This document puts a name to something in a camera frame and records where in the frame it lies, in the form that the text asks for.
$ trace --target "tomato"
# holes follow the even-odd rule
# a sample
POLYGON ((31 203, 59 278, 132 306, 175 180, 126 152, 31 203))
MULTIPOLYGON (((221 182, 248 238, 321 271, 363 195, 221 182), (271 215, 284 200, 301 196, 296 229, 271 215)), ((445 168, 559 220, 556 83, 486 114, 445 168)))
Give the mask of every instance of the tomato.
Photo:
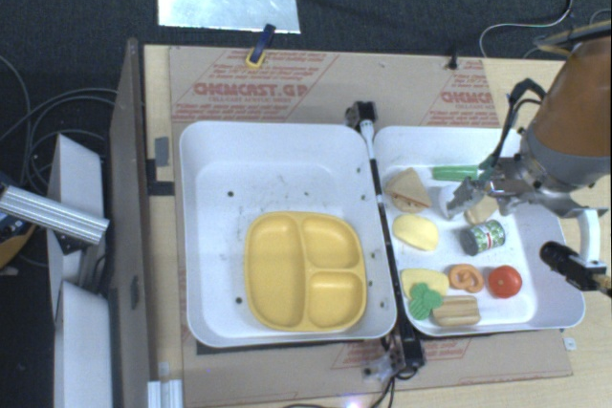
POLYGON ((518 270, 510 266, 496 268, 489 274, 489 289, 501 298, 512 297, 517 294, 523 286, 523 279, 518 270))

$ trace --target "divided yellow plate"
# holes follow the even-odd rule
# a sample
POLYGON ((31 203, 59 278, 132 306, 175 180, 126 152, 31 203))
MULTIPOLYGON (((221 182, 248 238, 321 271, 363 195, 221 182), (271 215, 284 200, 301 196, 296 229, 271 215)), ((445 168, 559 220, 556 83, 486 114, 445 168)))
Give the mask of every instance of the divided yellow plate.
POLYGON ((365 310, 360 239, 346 222, 326 214, 274 212, 253 221, 245 281, 252 313, 276 330, 344 330, 365 310))

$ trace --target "orange donut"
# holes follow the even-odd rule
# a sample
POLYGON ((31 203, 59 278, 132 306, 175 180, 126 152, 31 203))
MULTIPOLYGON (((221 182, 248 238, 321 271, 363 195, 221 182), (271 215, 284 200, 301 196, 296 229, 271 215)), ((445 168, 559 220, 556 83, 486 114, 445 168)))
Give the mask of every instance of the orange donut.
POLYGON ((479 292, 485 287, 485 278, 470 264, 453 266, 448 273, 450 285, 457 290, 479 292))

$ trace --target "green can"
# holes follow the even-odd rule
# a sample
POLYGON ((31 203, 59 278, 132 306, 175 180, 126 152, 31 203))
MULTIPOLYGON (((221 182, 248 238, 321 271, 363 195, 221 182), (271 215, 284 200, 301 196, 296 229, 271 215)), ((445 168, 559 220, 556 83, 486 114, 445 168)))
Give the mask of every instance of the green can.
POLYGON ((506 231, 496 220, 490 220, 482 225, 464 229, 459 240, 461 247, 468 255, 477 255, 491 248, 501 247, 506 243, 506 231))

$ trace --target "wooden table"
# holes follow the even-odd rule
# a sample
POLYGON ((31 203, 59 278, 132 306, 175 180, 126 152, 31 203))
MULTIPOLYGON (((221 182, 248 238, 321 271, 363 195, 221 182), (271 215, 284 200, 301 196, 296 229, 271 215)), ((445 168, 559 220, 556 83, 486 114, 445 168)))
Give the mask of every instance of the wooden table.
MULTIPOLYGON (((486 59, 484 65, 490 83, 493 101, 500 117, 506 113, 506 94, 514 84, 525 77, 537 81, 545 89, 550 87, 561 62, 486 59)), ((144 59, 145 80, 155 80, 154 87, 145 87, 146 125, 149 129, 147 148, 154 147, 155 127, 164 124, 169 118, 169 61, 168 47, 146 47, 144 59)), ((527 105, 521 114, 519 124, 526 125, 533 117, 535 109, 527 105)), ((163 169, 158 169, 158 179, 164 178, 163 169)), ((583 189, 575 194, 575 199, 592 206, 610 206, 609 176, 601 179, 593 189, 583 189)), ((157 338, 157 357, 169 362, 169 378, 181 376, 182 352, 180 348, 181 327, 179 317, 178 281, 176 275, 168 273, 176 270, 176 253, 171 244, 176 243, 176 219, 173 202, 169 198, 151 200, 152 217, 152 268, 156 277, 156 301, 163 304, 154 311, 157 338)), ((610 213, 601 219, 601 259, 610 268, 610 213)), ((578 225, 573 221, 563 222, 563 231, 568 245, 579 243, 578 225)), ((570 377, 502 382, 496 384, 471 385, 443 389, 422 389, 396 392, 394 406, 427 407, 474 406, 494 407, 541 407, 541 406, 608 406, 612 399, 612 316, 610 300, 598 292, 587 293, 586 314, 575 328, 564 333, 576 341, 577 348, 570 352, 574 375, 570 377)), ((369 406, 373 396, 361 397, 361 406, 369 406)), ((308 400, 307 403, 322 406, 345 406, 347 400, 325 398, 308 400)), ((288 402, 267 403, 266 406, 282 407, 288 402)))

